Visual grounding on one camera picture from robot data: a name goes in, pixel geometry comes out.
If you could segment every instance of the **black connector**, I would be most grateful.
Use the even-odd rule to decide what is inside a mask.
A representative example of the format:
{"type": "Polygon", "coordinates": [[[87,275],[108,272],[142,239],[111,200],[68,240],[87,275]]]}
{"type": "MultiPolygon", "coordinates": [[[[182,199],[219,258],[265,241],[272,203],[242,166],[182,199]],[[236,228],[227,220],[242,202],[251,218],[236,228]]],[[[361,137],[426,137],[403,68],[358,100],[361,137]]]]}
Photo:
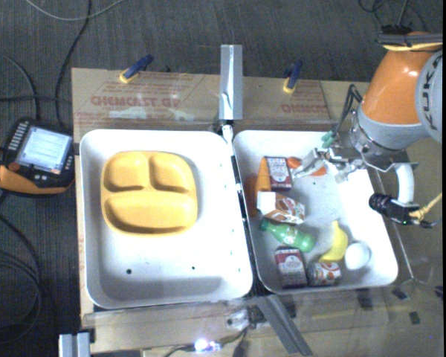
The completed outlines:
{"type": "Polygon", "coordinates": [[[413,225],[414,218],[410,216],[410,213],[419,209],[418,205],[402,206],[393,197],[380,193],[372,194],[369,199],[369,206],[402,225],[413,225]]]}

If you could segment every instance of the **can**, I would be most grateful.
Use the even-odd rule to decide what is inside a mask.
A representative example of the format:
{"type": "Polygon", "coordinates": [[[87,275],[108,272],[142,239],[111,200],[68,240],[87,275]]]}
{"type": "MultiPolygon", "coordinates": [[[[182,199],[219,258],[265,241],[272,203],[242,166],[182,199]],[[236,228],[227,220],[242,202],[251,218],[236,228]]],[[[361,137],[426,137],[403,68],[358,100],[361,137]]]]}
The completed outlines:
{"type": "Polygon", "coordinates": [[[313,262],[308,265],[307,276],[311,286],[335,286],[342,278],[336,262],[313,262]]]}
{"type": "Polygon", "coordinates": [[[298,248],[280,246],[274,252],[274,258],[281,287],[294,289],[307,285],[303,256],[298,248]]]}

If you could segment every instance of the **small carton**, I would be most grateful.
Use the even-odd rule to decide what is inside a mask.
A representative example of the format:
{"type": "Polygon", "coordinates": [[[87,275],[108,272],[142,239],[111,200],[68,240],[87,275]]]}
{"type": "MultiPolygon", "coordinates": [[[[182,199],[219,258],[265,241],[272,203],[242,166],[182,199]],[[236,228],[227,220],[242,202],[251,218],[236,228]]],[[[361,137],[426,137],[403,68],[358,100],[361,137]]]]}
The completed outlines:
{"type": "Polygon", "coordinates": [[[302,203],[277,192],[258,192],[256,206],[264,217],[276,222],[299,225],[306,218],[302,203]]]}

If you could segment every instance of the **cardboard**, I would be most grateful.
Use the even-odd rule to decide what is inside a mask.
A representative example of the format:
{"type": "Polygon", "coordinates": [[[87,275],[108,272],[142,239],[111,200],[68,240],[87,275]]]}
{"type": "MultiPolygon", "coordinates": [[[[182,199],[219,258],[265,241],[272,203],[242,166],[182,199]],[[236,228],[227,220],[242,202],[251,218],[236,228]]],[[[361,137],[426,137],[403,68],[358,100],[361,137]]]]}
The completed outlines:
{"type": "MultiPolygon", "coordinates": [[[[219,109],[219,75],[142,71],[126,84],[121,71],[73,68],[74,141],[93,129],[141,129],[173,122],[202,129],[219,109]]],[[[283,78],[243,77],[243,118],[287,123],[329,120],[318,80],[298,80],[284,92],[283,78]]]]}

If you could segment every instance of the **small white object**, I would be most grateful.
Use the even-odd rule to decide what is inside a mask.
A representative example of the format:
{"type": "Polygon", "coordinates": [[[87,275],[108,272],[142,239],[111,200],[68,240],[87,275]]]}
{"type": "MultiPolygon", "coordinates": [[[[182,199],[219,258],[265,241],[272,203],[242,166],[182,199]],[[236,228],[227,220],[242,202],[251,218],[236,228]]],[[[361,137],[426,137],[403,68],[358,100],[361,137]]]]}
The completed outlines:
{"type": "Polygon", "coordinates": [[[370,254],[370,249],[365,243],[352,243],[345,251],[345,266],[348,270],[358,270],[369,262],[370,254]]]}

